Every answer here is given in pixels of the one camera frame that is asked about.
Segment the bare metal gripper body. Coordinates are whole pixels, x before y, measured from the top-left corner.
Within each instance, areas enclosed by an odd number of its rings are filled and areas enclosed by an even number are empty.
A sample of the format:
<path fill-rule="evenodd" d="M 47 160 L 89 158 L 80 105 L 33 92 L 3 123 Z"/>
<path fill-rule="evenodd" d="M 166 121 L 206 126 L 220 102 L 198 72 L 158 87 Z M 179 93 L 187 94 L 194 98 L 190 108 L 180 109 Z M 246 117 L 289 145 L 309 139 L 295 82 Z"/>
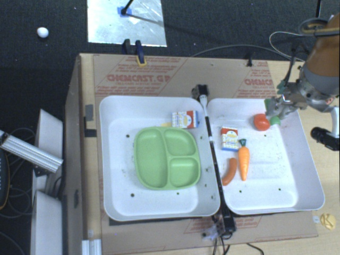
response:
<path fill-rule="evenodd" d="M 334 106 L 334 96 L 320 93 L 317 89 L 307 83 L 289 82 L 281 91 L 277 100 L 278 106 L 287 113 L 297 109 L 304 110 L 311 107 L 322 113 L 330 113 Z"/>

